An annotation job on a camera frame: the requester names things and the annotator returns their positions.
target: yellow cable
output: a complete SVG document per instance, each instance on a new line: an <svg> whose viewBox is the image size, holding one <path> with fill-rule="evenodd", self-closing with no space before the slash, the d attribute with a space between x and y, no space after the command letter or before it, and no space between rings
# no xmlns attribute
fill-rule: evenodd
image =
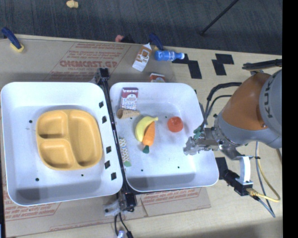
<svg viewBox="0 0 298 238"><path fill-rule="evenodd" d="M274 198L265 196L265 195L263 195L263 194L260 194L260 193L258 193L256 190L254 190L253 188L247 188L246 191L247 191L247 192L249 193L249 195L251 195L251 196L260 196L260 197L263 197L263 198L265 198L265 199L267 199L267 200L270 200L270 201L273 201L273 202L276 202L276 203L280 202L280 196L279 196L278 193L274 190L274 188L271 186L271 184L268 182L268 180L267 180L267 178L266 178L266 176L265 176L265 174L264 174L264 172L263 172L263 170L262 170L262 166L261 166L261 164L260 164L259 159L257 159L257 161L258 161L258 168L259 168L259 170L260 170L260 173L262 174L262 176L263 176L265 182L267 183L267 185L270 187L270 189L273 191L273 193L277 196L277 199L274 199Z"/></svg>

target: black pole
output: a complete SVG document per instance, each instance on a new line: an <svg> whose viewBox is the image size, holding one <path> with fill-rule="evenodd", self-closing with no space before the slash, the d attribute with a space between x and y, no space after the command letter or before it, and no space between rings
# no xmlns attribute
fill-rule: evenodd
<svg viewBox="0 0 298 238"><path fill-rule="evenodd" d="M203 35L215 22L217 22L229 9L231 9L234 4L239 0L234 0L224 11L222 11L207 27L200 31L200 35Z"/></svg>

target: banana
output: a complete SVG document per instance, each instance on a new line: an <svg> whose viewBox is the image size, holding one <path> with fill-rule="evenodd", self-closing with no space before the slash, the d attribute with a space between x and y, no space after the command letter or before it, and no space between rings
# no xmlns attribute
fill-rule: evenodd
<svg viewBox="0 0 298 238"><path fill-rule="evenodd" d="M158 117L146 116L137 123L135 129L135 136L138 141L143 141L145 130L153 121L158 121Z"/></svg>

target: drain hole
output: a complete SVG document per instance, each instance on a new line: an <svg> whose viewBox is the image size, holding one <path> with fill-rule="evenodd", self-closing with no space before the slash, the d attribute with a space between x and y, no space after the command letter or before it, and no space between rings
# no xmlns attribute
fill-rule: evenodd
<svg viewBox="0 0 298 238"><path fill-rule="evenodd" d="M112 173L112 174L111 174L111 180L114 180L114 179L116 179L116 178L117 178L116 173Z"/></svg>
<svg viewBox="0 0 298 238"><path fill-rule="evenodd" d="M110 162L109 161L106 161L105 162L105 169L109 168L110 167Z"/></svg>

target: beige table surface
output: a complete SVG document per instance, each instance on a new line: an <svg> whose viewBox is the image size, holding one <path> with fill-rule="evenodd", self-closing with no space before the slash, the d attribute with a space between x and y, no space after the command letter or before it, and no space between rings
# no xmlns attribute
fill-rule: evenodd
<svg viewBox="0 0 298 238"><path fill-rule="evenodd" d="M127 44L138 49L138 44ZM243 82L250 76L249 71L243 71L242 65L247 62L260 62L274 59L281 59L281 56L262 55L262 54L248 54L237 53L229 51L214 51L214 50L198 50L189 48L172 48L165 47L169 50L177 52L184 52L188 54L190 60L196 60L199 63L202 79L192 79L189 73L187 64L173 64L162 61L166 67L170 67L173 74L169 78L169 82L182 82L193 87L196 90L198 99L203 107L206 106L206 97L210 90L221 83L228 82ZM215 54L232 55L234 64L225 64L226 76L216 76L212 60L216 59ZM130 61L132 59L125 56L122 62L117 65L111 78L116 77L123 79L124 71L132 71ZM265 72L272 74L279 68L270 68ZM0 84L4 81L4 76L0 77ZM232 94L236 88L230 87L218 91L213 99L218 95ZM208 120L209 126L213 125L214 113L219 113L223 108L227 98L219 99ZM255 142L247 146L240 147L239 152L247 155L255 155ZM219 180L215 185L207 187L207 192L211 202L211 208L194 210L189 212L182 212L176 214L168 214L164 216L149 217L144 219L127 220L126 226L133 233L135 238L280 238L283 236L283 193L282 193L282 156L281 150L277 151L259 144L259 153L261 157L262 168L265 175L273 188L281 196L279 203L271 202L271 206L276 215L275 218L257 201L249 196L241 197L233 188L227 186L226 182ZM216 157L224 157L224 155L217 151L214 153ZM239 162L231 161L228 158L228 168L236 173L239 173ZM260 183L256 173L255 161L251 161L251 180L254 182L254 188L261 192ZM275 195L265 184L266 193L268 196ZM67 238L114 238L114 225L102 224L97 226L89 226L83 228L75 228L70 230L48 232L43 234L23 236L28 238L53 238L53 237L67 237Z"/></svg>

